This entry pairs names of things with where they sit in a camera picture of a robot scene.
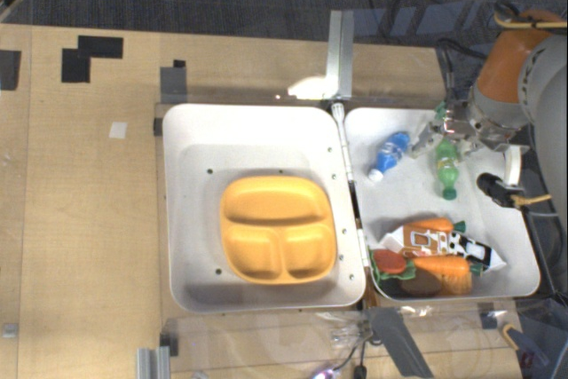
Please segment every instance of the orange carrot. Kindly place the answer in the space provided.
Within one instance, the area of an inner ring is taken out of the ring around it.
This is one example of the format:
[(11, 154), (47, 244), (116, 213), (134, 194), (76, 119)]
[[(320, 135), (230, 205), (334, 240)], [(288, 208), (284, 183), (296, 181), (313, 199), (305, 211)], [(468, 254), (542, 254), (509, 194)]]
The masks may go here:
[(462, 276), (469, 273), (469, 262), (460, 256), (423, 256), (414, 257), (413, 261), (416, 267), (434, 274)]
[(413, 221), (406, 225), (421, 227), (423, 229), (433, 229), (434, 231), (440, 231), (442, 233), (450, 233), (454, 230), (454, 224), (449, 219), (442, 217)]

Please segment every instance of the wooden surface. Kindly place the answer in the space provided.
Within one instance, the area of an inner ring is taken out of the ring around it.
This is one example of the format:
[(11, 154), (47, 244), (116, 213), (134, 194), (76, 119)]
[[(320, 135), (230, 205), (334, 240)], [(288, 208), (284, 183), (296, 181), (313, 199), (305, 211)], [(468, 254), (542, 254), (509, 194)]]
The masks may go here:
[[(13, 30), (17, 35), (19, 29)], [(91, 83), (61, 83), (61, 50), (76, 48), (80, 34), (122, 36), (123, 59), (93, 59)], [(0, 275), (5, 308), (17, 301), (19, 288), (16, 272), (13, 285), (6, 286), (4, 264), (12, 261), (17, 268), (21, 263), (18, 378), (130, 379), (136, 349), (156, 347), (161, 300), (170, 300), (160, 284), (152, 129), (160, 67), (185, 60), (190, 91), (285, 93), (299, 79), (325, 74), (327, 45), (65, 28), (33, 28), (31, 39), (28, 138), (14, 133), (24, 131), (20, 126), (3, 125), (0, 131), (4, 148), (22, 153), (27, 143), (28, 150), (28, 166), (21, 170), (27, 172), (23, 260), (21, 249), (11, 257), (3, 252)], [(443, 96), (432, 50), (356, 45), (354, 74), (354, 91), (361, 95), (406, 96), (431, 106)], [(25, 86), (20, 89), (10, 95), (24, 93)], [(0, 107), (6, 107), (9, 94), (1, 95)], [(128, 123), (124, 139), (109, 137), (113, 122)], [(7, 219), (10, 205), (0, 207), (0, 219)], [(0, 234), (6, 233), (1, 226)], [(421, 343), (432, 344), (428, 340)], [(0, 344), (0, 355), (12, 358), (4, 347)], [(489, 362), (499, 371), (492, 377), (515, 377), (513, 351), (500, 343), (487, 347), (491, 355), (480, 355), (469, 376), (485, 376)], [(391, 360), (377, 349), (369, 352), (369, 377), (396, 377)], [(427, 361), (440, 377), (468, 377), (453, 365), (480, 350), (463, 349), (451, 360), (447, 352), (433, 351)], [(211, 355), (220, 354), (213, 350)], [(209, 377), (288, 378), (318, 364), (220, 368)], [(0, 376), (13, 377), (14, 368), (13, 362), (0, 363)]]

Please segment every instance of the blue plastic bottle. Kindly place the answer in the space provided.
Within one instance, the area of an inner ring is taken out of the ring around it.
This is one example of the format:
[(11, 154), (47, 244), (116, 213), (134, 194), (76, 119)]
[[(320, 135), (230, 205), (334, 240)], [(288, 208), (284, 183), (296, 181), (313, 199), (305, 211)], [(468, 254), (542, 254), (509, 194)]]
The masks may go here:
[(398, 132), (390, 135), (381, 150), (376, 156), (376, 165), (368, 174), (374, 182), (380, 182), (383, 174), (390, 168), (394, 168), (402, 158), (403, 153), (408, 148), (410, 137), (405, 132)]

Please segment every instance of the green plastic bottle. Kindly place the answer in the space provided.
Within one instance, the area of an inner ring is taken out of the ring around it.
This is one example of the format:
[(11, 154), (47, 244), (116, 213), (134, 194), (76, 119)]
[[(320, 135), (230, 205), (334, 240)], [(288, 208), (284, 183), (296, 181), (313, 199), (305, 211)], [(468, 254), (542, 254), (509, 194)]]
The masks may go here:
[(442, 142), (436, 147), (436, 162), (438, 165), (438, 180), (444, 186), (442, 196), (447, 201), (451, 201), (457, 196), (454, 186), (460, 174), (458, 171), (458, 152), (455, 145), (447, 139), (442, 139)]

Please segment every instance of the yellow plate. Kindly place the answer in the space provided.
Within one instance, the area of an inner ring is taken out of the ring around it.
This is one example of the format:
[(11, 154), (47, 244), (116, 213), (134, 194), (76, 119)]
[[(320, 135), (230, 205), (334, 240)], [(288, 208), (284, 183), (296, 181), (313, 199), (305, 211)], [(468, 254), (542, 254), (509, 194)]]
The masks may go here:
[(246, 281), (315, 281), (335, 263), (331, 206), (311, 180), (288, 176), (236, 180), (223, 193), (220, 218), (227, 261)]

